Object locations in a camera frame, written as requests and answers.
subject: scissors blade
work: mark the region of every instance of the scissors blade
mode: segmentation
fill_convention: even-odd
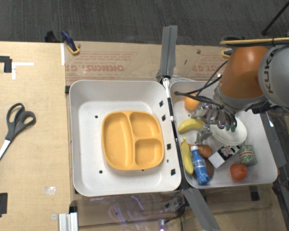
[[[1,149],[0,149],[0,159],[2,158],[3,154],[5,153],[6,149],[9,147],[11,141],[10,140],[5,140]]]

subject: orange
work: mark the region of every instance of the orange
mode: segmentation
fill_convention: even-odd
[[[190,110],[190,111],[194,111],[198,104],[199,104],[199,101],[191,99],[189,97],[186,97],[184,100],[185,108]]]

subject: green can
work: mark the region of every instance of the green can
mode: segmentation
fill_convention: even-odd
[[[253,147],[251,145],[244,145],[239,150],[241,163],[246,166],[252,166],[256,164],[256,158]]]

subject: wooden table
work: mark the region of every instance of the wooden table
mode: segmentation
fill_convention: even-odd
[[[16,80],[0,63],[0,148],[7,133],[6,113],[23,103],[37,122],[11,143],[0,161],[0,193],[8,194],[0,231],[57,230],[52,214],[68,213],[70,204],[65,68],[61,44],[0,42],[0,55],[17,66]],[[44,193],[55,187],[54,195]]]
[[[127,55],[130,58],[121,55],[119,59],[119,68],[124,67],[126,70],[126,75],[120,75],[125,79],[147,71],[148,67],[153,71],[144,77],[154,76],[159,67],[160,46],[157,45],[99,42],[81,44],[82,50],[87,45],[92,51],[116,51],[117,57],[119,52],[129,52]],[[0,55],[9,56],[13,62],[34,63],[33,66],[17,66],[16,80],[12,80],[11,73],[3,72],[3,63],[0,63],[0,148],[7,133],[6,113],[13,104],[23,103],[37,118],[33,127],[17,136],[0,161],[0,193],[8,194],[7,214],[0,218],[0,231],[56,231],[58,222],[52,217],[68,213],[72,198],[75,197],[73,183],[70,181],[70,130],[65,86],[72,83],[73,66],[79,63],[79,59],[66,59],[65,70],[61,46],[58,43],[0,42]],[[220,48],[178,46],[177,50],[178,66],[187,65],[190,69],[185,74],[186,77],[202,74],[201,77],[206,78],[223,61],[218,58]],[[206,50],[212,54],[203,55],[200,60],[196,58]],[[136,56],[139,62],[133,63]],[[206,59],[210,60],[210,64],[205,65]],[[92,71],[100,69],[99,66],[92,66],[95,64],[90,64]],[[82,65],[80,62],[76,66],[80,70],[79,77],[82,74],[88,77],[88,73],[81,71]],[[182,73],[180,68],[177,71],[175,73]],[[107,79],[106,71],[96,73],[99,74],[97,79]],[[70,83],[66,83],[66,74],[70,77]],[[45,192],[47,187],[55,187],[54,195]],[[238,191],[236,194],[229,190],[207,192],[209,207],[222,230],[287,230],[271,185],[260,187],[259,190],[262,201],[257,203],[249,200],[246,191]],[[186,212],[182,221],[186,230],[201,229],[191,211]],[[157,222],[145,222],[138,224],[138,227],[140,230],[155,230]],[[120,228],[113,225],[80,227],[79,230],[112,231],[133,228],[135,229],[135,224]],[[169,223],[168,230],[179,228],[180,219]]]

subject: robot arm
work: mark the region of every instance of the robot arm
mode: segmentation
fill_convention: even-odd
[[[228,113],[271,105],[289,107],[289,45],[239,47],[213,96]]]
[[[289,38],[269,50],[241,44],[231,54],[212,102],[199,101],[192,118],[205,113],[206,125],[199,130],[196,143],[211,135],[211,124],[234,132],[237,112],[251,109],[257,114],[276,105],[289,107]]]

